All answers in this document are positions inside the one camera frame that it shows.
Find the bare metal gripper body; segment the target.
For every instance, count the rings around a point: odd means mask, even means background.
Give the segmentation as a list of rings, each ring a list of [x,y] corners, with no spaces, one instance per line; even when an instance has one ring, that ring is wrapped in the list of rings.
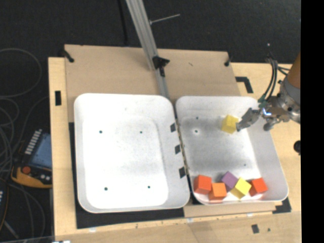
[[[265,131],[270,131],[278,123],[291,120],[300,124],[300,105],[289,96],[271,96],[260,103],[259,108],[261,116],[266,120],[263,126]]]

